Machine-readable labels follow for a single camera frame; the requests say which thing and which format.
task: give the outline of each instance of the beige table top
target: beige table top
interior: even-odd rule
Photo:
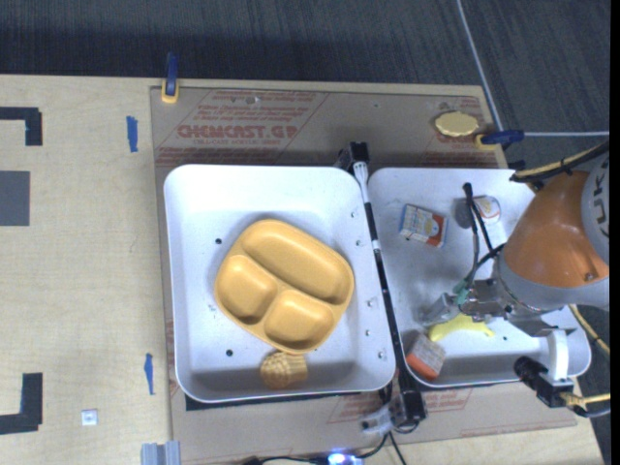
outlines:
[[[44,374],[44,423],[37,432],[0,436],[0,463],[138,464],[143,443],[171,439],[148,97],[158,84],[149,78],[0,76],[0,107],[37,107],[44,119],[44,145],[31,147],[24,146],[23,122],[0,122],[0,171],[31,172],[30,226],[0,227],[0,415],[19,411],[22,373]],[[258,81],[184,84],[266,87]],[[329,87],[480,94],[460,86]],[[134,153],[128,115],[139,123]],[[147,353],[153,355],[154,395],[143,371]],[[98,425],[81,425],[85,409],[98,410]],[[583,419],[561,429],[402,449],[417,464],[602,463],[592,426]],[[397,459],[386,448],[367,463]]]

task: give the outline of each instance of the black corner marking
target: black corner marking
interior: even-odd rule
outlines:
[[[26,146],[43,145],[41,112],[36,107],[0,107],[0,120],[23,120],[26,124]]]
[[[0,416],[0,434],[33,432],[43,423],[43,374],[22,374],[19,413]]]

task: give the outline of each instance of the white tray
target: white tray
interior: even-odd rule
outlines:
[[[420,309],[430,305],[452,288],[468,272],[474,257],[472,231],[460,228],[454,219],[454,202],[463,199],[463,184],[473,185],[474,196],[495,197],[501,218],[487,227],[493,246],[506,241],[520,215],[534,197],[525,185],[510,182],[512,170],[488,169],[381,169],[369,181],[387,285],[400,332],[407,350],[416,330]],[[410,240],[399,235],[402,211],[410,203],[449,217],[446,243],[442,248]],[[480,236],[480,256],[486,253]],[[489,277],[492,261],[482,267],[477,279]],[[568,308],[542,317],[552,326],[572,329],[568,336],[569,375],[585,372],[590,364],[590,347],[583,329]],[[487,337],[481,332],[458,331],[441,341],[447,351],[446,361],[434,388],[450,388],[516,381],[514,362],[521,356],[532,357],[549,366],[546,338],[525,334],[503,319],[488,324],[495,332]]]
[[[395,370],[385,305],[356,181],[334,168],[183,166],[164,185],[176,377],[202,402],[359,392]],[[273,348],[218,308],[221,261],[252,223],[275,218],[310,233],[351,265],[356,288],[327,341],[306,355],[309,377],[274,391],[259,375]]]

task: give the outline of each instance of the yellow divided plate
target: yellow divided plate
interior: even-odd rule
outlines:
[[[323,344],[354,289],[351,267],[315,237],[267,219],[247,228],[224,258],[215,299],[234,322],[290,354]]]

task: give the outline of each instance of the gray square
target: gray square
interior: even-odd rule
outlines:
[[[30,226],[30,172],[0,170],[0,226]]]

